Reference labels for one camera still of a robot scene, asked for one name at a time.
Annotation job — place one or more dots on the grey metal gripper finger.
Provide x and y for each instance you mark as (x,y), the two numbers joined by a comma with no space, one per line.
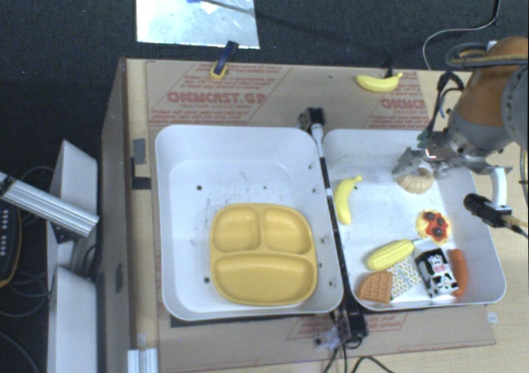
(442,168)
(407,161)

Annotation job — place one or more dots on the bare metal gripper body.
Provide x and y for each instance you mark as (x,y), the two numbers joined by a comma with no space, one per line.
(454,154)

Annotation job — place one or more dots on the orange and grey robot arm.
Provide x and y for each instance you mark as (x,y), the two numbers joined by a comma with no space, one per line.
(483,94)

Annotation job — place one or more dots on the beige croissant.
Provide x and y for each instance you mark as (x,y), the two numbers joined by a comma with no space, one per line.
(417,183)

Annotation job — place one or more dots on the white plastic tray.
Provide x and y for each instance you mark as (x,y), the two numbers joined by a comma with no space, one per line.
(231,164)
(384,206)

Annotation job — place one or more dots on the yellow pizza slice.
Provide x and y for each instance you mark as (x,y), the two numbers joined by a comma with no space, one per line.
(432,224)

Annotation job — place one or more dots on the yellow banana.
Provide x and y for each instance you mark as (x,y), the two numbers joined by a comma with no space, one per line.
(378,82)
(343,199)

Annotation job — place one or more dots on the thin black and white rod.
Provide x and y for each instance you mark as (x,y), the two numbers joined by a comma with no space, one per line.
(330,197)

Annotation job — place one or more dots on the yellow corn cob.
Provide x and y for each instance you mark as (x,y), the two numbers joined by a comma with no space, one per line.
(388,255)

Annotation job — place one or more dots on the orange sausage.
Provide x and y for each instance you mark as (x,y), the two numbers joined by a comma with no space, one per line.
(459,272)

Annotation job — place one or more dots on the black and white cow carton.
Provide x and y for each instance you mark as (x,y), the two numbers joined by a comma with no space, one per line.
(438,274)

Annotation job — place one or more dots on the white patterned packet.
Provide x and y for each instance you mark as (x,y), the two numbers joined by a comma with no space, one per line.
(405,278)

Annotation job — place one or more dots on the brown waffle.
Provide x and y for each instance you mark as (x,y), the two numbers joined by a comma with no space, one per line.
(376,288)

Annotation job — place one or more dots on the brown cardboard board red print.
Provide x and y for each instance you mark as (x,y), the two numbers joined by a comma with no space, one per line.
(256,94)

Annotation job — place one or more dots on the yellow divided plate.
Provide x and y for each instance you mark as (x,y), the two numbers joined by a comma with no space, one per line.
(262,255)

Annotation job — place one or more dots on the black cylinder on white bracket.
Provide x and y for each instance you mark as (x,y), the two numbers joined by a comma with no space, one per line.
(481,206)

